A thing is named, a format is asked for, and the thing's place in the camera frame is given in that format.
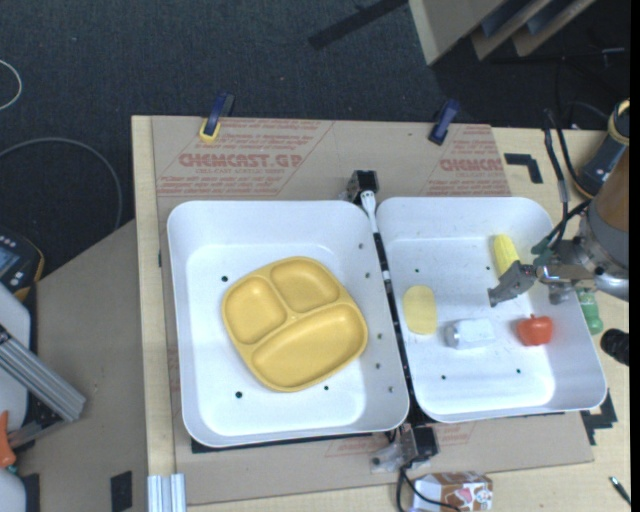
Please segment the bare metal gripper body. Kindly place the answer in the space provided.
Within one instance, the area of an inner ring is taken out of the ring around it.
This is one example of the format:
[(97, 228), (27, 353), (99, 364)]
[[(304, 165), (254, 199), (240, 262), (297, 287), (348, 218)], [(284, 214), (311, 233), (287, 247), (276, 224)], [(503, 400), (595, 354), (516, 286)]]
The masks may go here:
[(595, 291), (595, 266), (585, 249), (585, 238), (551, 242), (543, 239), (536, 245), (536, 276), (551, 290)]

